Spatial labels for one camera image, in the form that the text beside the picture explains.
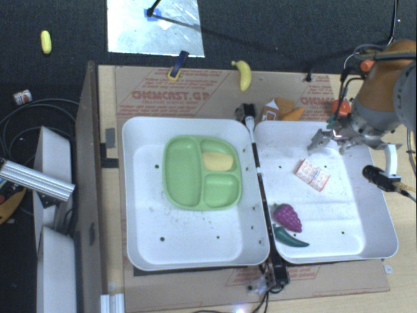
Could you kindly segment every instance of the green plate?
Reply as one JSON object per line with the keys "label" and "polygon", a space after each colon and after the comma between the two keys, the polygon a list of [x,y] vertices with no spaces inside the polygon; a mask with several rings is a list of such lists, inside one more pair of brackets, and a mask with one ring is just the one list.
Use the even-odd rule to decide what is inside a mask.
{"label": "green plate", "polygon": [[[203,152],[233,157],[228,171],[210,171]],[[242,176],[237,153],[224,140],[204,136],[178,136],[164,149],[163,178],[170,202],[190,210],[222,210],[236,204],[242,194]]]}

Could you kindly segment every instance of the yellow sponge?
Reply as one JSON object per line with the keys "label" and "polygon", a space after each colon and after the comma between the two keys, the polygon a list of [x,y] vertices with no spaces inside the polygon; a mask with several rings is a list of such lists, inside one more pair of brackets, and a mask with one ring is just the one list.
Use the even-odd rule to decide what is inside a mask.
{"label": "yellow sponge", "polygon": [[232,168],[233,157],[220,152],[203,152],[203,164],[207,170],[228,171]]}

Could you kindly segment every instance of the silver metal sheet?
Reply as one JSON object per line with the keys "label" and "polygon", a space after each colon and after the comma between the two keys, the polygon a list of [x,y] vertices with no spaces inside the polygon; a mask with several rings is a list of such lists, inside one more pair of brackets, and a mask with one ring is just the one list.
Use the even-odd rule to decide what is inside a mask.
{"label": "silver metal sheet", "polygon": [[107,2],[109,52],[204,57],[197,0],[161,0],[160,18],[146,16],[155,0]]}

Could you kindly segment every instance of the black mat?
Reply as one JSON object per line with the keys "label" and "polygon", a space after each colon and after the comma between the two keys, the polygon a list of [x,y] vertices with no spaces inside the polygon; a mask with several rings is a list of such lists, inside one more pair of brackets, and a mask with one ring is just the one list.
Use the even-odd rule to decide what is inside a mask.
{"label": "black mat", "polygon": [[[396,38],[416,40],[417,0],[400,0]],[[254,70],[340,73],[353,48],[383,43],[394,0],[198,0],[206,57],[187,67],[230,68],[243,59]],[[53,50],[42,55],[39,33],[51,33]],[[78,100],[87,61],[98,64],[171,66],[172,57],[107,52],[106,0],[0,0],[0,119],[14,106],[11,94],[30,89],[35,99]],[[36,111],[11,127],[56,123]],[[36,140],[20,145],[27,158]],[[31,208],[30,198],[23,203]],[[34,312],[36,255],[33,220],[16,212],[0,226],[0,311]]]}

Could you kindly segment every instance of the white tray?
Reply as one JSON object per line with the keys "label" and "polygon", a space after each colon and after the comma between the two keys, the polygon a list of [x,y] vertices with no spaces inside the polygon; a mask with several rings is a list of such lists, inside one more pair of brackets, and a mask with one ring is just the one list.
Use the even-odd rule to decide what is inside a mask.
{"label": "white tray", "polygon": [[[291,263],[393,256],[398,241],[383,193],[362,175],[373,163],[368,147],[356,146],[341,156],[336,142],[330,142],[309,156],[307,146],[319,128],[326,124],[264,121],[255,129],[268,204],[292,205],[302,223],[296,238],[309,243],[294,248],[276,241],[278,252]],[[330,174],[323,191],[295,176],[304,158]]]}
{"label": "white tray", "polygon": [[[223,211],[190,211],[169,202],[162,181],[166,143],[175,136],[229,142],[242,168],[242,195]],[[122,130],[127,251],[146,271],[257,265],[270,245],[246,127],[225,119],[135,117]]]}

